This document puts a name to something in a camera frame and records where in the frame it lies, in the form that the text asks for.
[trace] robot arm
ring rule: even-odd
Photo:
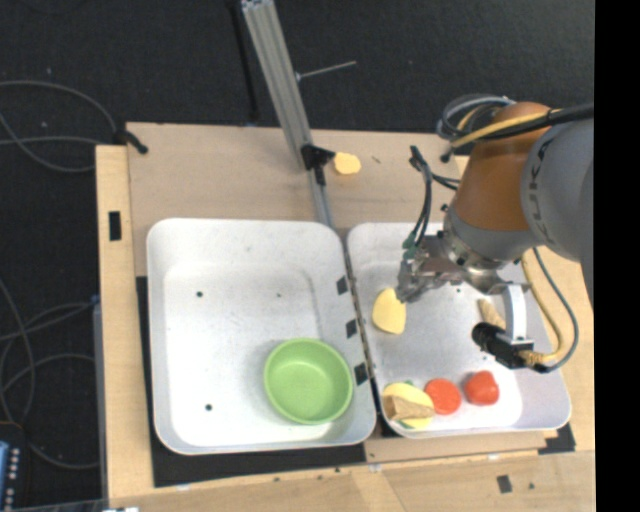
[[[550,112],[544,105],[514,103],[501,108],[492,123],[548,118]],[[396,288],[401,301],[414,302],[429,289],[465,281],[484,294],[502,294],[506,302],[517,303],[517,287],[502,280],[498,270],[545,245],[581,263],[593,305],[592,106],[577,117],[476,143],[443,230],[415,239],[412,233],[405,242]],[[411,163],[429,183],[428,164],[412,151]],[[510,313],[507,341],[514,343],[519,314],[517,309]],[[474,339],[486,345],[486,335],[474,333]]]

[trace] white tray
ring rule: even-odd
[[[476,432],[556,429],[569,419],[571,404],[559,371],[541,375],[528,369],[509,370],[483,353],[471,339],[474,325],[482,321],[479,298],[488,298],[466,283],[445,285],[426,292],[407,305],[407,324],[401,335],[384,333],[371,321],[378,293],[395,288],[402,257],[402,242],[413,224],[370,223],[356,226],[348,235],[348,253],[355,279],[355,292],[363,315],[365,338],[378,393],[390,383],[411,381],[422,388],[427,381],[445,377],[458,385],[471,373],[490,370],[500,387],[497,404],[471,405],[448,416],[437,415],[426,430],[403,428],[388,421],[398,434],[408,438],[428,438]],[[433,223],[428,233],[442,229]],[[509,265],[500,272],[504,279],[524,282],[519,267]],[[550,350],[535,299],[525,294],[528,333],[538,351]],[[498,311],[502,301],[492,299]]]
[[[155,428],[182,454],[356,444],[375,426],[369,381],[324,425],[281,417],[262,384],[280,342],[319,338],[365,361],[338,236],[312,222],[166,219],[147,237]]]

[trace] red object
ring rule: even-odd
[[[467,400],[476,405],[493,405],[500,398],[500,388],[488,370],[475,373],[464,385]]]
[[[458,387],[447,379],[433,379],[427,382],[424,392],[433,400],[436,414],[453,414],[462,404]]]

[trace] wooden table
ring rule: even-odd
[[[563,368],[572,398],[576,451],[538,455],[556,432],[514,432],[427,441],[366,441],[367,464],[251,475],[155,488],[152,477],[135,278],[145,275],[149,227],[169,216],[313,220],[306,173],[295,168],[279,129],[130,123],[150,151],[99,146],[96,151],[106,435],[111,506],[141,510],[593,510],[595,432],[593,313],[579,266],[543,251],[573,306],[581,345]],[[423,185],[407,163],[417,145],[435,172],[435,136],[314,131],[316,145],[359,156],[360,173],[327,168],[327,193],[340,234],[362,222],[413,222]],[[450,200],[434,188],[437,206]],[[120,233],[112,223],[119,218]],[[558,302],[534,273],[553,310]],[[568,319],[558,317],[567,336]],[[511,491],[505,490],[505,481]]]

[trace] green plate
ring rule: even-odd
[[[269,354],[264,387],[280,414],[305,425],[335,420],[353,395],[351,370],[344,358],[311,338],[285,341]]]

